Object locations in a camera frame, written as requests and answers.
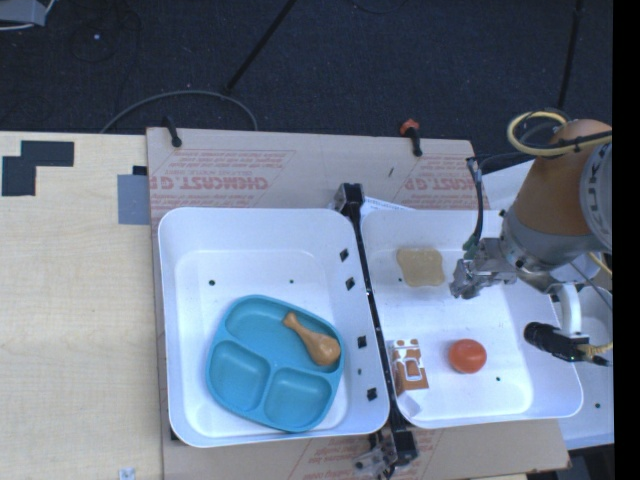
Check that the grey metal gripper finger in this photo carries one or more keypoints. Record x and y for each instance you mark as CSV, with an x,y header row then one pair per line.
x,y
462,290
462,269

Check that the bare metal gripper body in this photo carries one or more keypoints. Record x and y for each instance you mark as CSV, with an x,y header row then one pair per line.
x,y
500,266

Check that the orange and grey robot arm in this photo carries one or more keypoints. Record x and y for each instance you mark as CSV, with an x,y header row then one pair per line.
x,y
555,193

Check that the white plastic tray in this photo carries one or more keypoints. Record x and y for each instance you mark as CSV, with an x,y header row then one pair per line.
x,y
260,268
465,318

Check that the beige toy bread slice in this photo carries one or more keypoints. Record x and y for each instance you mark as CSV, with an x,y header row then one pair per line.
x,y
420,267

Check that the orange toy tomato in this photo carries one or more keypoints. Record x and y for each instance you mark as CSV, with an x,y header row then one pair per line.
x,y
467,355

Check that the thin black rod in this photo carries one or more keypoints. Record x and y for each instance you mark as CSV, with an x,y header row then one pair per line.
x,y
371,308

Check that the brown toy chicken drumstick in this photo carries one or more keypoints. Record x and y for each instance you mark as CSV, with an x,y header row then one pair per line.
x,y
322,348

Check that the brown cardboard board red print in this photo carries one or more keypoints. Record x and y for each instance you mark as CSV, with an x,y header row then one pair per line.
x,y
300,168

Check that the blue divided plate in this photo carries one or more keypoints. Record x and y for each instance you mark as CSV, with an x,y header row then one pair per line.
x,y
250,373

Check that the black cylinder on white bracket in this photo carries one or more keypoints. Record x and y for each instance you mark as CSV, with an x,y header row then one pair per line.
x,y
547,339

